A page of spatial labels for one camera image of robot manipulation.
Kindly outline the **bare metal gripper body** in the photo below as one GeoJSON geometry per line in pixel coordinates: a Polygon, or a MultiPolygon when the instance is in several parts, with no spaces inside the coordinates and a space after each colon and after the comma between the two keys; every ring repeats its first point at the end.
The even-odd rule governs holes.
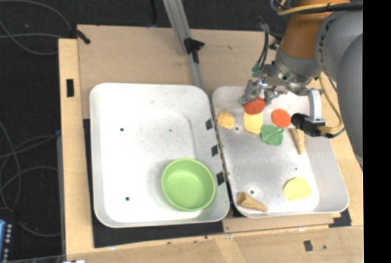
{"type": "Polygon", "coordinates": [[[276,92],[291,92],[295,95],[308,95],[307,85],[311,78],[298,75],[280,61],[265,64],[260,71],[260,81],[265,89],[276,92]]]}

